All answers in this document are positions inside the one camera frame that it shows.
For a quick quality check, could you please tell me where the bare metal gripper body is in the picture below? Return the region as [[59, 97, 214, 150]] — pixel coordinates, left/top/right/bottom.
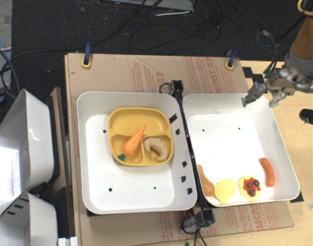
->
[[265, 65, 313, 95]]

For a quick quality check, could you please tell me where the white plastic tray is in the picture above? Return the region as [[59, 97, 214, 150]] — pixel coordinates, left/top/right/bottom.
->
[[182, 93, 301, 208], [76, 91, 198, 215]]

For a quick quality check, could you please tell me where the orange sausage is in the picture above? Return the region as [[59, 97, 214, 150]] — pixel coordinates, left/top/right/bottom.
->
[[259, 157, 276, 188]]

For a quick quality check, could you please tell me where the thin black rod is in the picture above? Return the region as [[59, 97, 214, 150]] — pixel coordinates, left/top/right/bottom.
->
[[174, 90, 209, 211]]

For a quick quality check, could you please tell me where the yellow pizza with red sauce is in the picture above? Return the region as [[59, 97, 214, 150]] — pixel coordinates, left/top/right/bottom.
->
[[237, 176, 263, 199]]

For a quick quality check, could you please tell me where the yellow potato slice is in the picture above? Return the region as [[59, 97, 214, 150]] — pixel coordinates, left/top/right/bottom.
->
[[213, 178, 238, 203]]

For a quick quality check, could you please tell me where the brown chicken drumstick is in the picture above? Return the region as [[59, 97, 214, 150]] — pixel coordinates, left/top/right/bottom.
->
[[197, 164, 216, 197]]

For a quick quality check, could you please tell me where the beige croissant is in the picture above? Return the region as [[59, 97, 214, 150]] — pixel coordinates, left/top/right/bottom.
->
[[143, 137, 169, 163]]

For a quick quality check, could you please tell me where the yellow divided plate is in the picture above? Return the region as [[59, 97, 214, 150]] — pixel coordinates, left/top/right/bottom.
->
[[107, 107, 174, 167]]

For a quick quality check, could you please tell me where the orange carrot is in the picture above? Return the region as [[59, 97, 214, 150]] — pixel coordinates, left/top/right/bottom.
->
[[117, 124, 147, 162]]

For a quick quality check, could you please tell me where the brown cardboard board, red print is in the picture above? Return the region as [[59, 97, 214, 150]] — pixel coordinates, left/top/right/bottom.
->
[[64, 53, 295, 246]]

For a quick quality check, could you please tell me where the black block with thin wires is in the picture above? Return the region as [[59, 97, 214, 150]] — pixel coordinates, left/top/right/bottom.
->
[[169, 79, 184, 96], [182, 209, 215, 234]]

